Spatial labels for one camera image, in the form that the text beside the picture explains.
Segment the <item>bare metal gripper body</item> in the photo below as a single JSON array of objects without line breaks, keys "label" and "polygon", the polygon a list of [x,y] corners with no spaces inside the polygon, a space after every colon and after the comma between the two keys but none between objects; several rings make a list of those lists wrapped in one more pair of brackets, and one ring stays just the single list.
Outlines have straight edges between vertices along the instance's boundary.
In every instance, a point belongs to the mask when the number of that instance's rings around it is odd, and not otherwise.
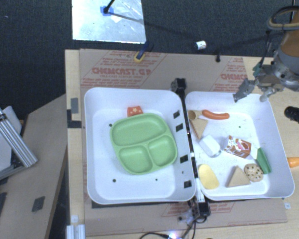
[{"label": "bare metal gripper body", "polygon": [[259,87],[299,89],[299,75],[288,68],[261,67],[254,71]]}]

